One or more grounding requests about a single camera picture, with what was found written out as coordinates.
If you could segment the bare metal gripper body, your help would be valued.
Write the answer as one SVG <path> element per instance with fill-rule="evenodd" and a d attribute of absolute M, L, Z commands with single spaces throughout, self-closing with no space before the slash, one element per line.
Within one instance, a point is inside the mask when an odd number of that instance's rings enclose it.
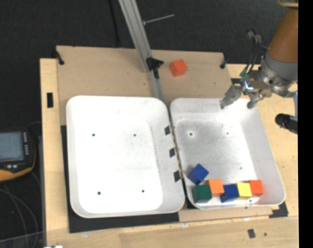
<path fill-rule="evenodd" d="M 245 95 L 270 97 L 275 94 L 283 98 L 295 95 L 295 91 L 290 90 L 294 82 L 283 79 L 267 64 L 261 64 L 258 69 L 245 67 L 240 73 L 240 84 Z"/>

